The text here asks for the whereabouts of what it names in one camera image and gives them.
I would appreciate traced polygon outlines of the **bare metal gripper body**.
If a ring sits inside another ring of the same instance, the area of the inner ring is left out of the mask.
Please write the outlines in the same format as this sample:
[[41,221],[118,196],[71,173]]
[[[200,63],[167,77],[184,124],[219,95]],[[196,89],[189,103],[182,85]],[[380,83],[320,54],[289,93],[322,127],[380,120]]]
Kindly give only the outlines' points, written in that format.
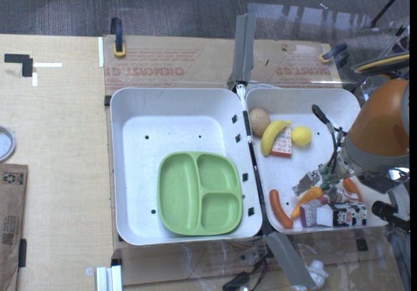
[[345,178],[355,175],[356,165],[349,159],[337,156],[319,167],[321,186],[334,186]]

